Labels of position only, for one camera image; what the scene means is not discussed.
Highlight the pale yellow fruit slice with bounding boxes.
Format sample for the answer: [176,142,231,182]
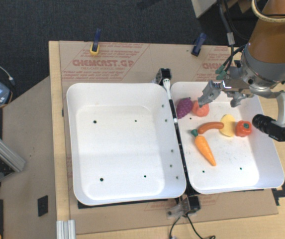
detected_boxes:
[219,114,237,138]

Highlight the orange round fruit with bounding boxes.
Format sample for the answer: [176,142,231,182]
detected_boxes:
[191,100,210,118]

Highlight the red-orange bell pepper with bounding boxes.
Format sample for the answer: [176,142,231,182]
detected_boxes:
[235,120,253,138]

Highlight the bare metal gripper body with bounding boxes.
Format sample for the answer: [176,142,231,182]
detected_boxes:
[222,63,285,99]

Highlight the black cylinder on white bracket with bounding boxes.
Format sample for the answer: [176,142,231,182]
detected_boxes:
[252,91,285,142]

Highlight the purple grapes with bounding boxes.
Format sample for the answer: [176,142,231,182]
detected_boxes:
[176,97,193,120]

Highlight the thin black and white rod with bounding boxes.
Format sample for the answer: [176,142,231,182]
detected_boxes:
[162,78,190,197]

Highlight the white plastic tray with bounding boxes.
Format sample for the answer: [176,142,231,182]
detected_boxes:
[66,82,188,207]
[170,81,285,195]

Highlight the brown sausage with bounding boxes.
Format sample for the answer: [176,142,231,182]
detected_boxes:
[197,121,225,135]

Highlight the brown cardboard board, red print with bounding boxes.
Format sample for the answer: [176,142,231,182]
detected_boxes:
[58,40,280,235]

